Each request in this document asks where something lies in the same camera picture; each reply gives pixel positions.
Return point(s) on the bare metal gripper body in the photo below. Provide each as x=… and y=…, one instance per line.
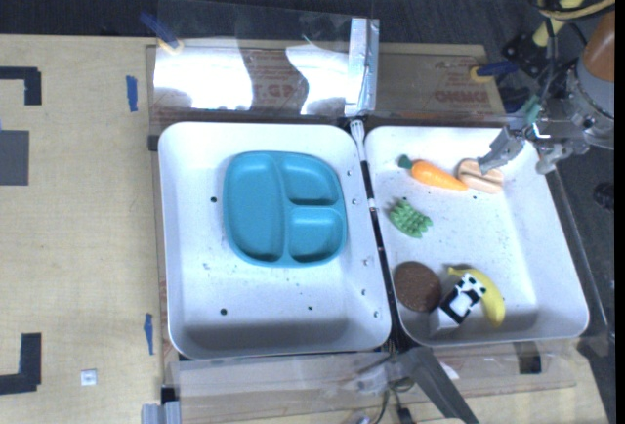
x=569, y=129

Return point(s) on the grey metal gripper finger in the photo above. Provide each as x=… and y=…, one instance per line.
x=548, y=160
x=503, y=151

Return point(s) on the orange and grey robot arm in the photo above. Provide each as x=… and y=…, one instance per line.
x=599, y=55

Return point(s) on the sausage in bread bun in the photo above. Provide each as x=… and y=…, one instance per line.
x=488, y=182

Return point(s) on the orange carrot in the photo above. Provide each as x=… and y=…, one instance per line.
x=434, y=175

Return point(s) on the white plastic tray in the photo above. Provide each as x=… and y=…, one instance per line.
x=512, y=241
x=195, y=236

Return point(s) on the green grapes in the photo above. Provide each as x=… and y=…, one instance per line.
x=409, y=219

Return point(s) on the yellow banana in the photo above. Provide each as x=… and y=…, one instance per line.
x=493, y=297

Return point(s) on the black and white carton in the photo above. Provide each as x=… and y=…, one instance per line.
x=461, y=300

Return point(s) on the brown biscuit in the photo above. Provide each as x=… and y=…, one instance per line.
x=416, y=287

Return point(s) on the blue divided plate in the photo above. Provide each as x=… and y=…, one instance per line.
x=254, y=207

